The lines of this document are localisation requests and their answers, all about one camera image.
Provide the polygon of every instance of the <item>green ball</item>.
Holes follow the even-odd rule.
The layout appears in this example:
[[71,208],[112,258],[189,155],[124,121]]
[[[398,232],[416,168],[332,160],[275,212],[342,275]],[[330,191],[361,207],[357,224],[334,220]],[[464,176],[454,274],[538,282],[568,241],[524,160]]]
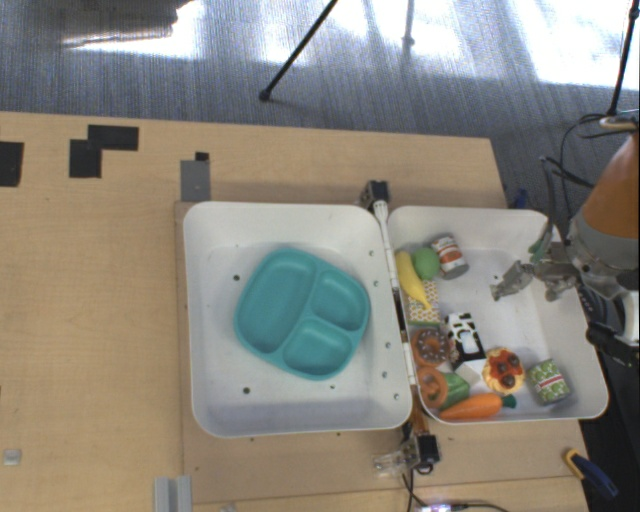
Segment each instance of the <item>green ball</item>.
[[411,261],[420,279],[433,279],[440,271],[440,258],[438,253],[430,247],[418,249],[411,255]]

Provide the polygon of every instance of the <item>light wood tabletop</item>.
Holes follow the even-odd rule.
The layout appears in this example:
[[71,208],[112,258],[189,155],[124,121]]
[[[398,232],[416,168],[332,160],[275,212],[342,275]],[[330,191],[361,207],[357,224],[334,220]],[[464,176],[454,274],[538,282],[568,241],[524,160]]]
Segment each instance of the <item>light wood tabletop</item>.
[[[89,124],[139,127],[138,151],[69,178]],[[19,186],[0,187],[0,450],[23,454],[0,466],[0,511],[146,512],[154,478],[181,474],[198,512],[406,509],[370,469],[397,433],[223,440],[185,417],[180,161],[209,153],[214,200],[350,204],[378,179],[392,207],[501,208],[487,140],[0,113],[0,141],[25,145]],[[430,426],[443,460],[416,481],[425,500],[587,510],[561,459],[584,453],[577,421]]]

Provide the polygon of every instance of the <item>teal divided plate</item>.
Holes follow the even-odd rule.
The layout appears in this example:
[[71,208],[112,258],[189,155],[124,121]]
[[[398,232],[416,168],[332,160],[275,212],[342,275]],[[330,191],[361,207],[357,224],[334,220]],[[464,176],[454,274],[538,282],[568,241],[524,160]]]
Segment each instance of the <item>teal divided plate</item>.
[[258,357],[312,380],[349,364],[369,320],[362,285],[326,261],[279,249],[258,265],[233,318],[240,342]]

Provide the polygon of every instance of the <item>toy banana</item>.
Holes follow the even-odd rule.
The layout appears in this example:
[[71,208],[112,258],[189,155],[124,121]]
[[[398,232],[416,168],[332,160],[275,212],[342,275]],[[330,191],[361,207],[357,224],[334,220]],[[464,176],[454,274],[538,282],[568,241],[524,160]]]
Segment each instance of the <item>toy banana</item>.
[[422,286],[422,281],[416,274],[408,252],[399,251],[396,253],[396,269],[398,270],[398,280],[400,286],[409,297],[421,302],[425,308],[431,309],[431,304],[427,300],[427,294]]

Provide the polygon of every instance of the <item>green cylindrical can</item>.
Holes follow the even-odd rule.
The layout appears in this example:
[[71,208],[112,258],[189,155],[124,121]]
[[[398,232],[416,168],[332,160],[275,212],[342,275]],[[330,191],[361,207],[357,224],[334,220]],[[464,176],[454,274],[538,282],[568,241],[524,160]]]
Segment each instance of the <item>green cylindrical can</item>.
[[571,389],[553,359],[547,359],[527,370],[527,378],[544,405],[564,400]]

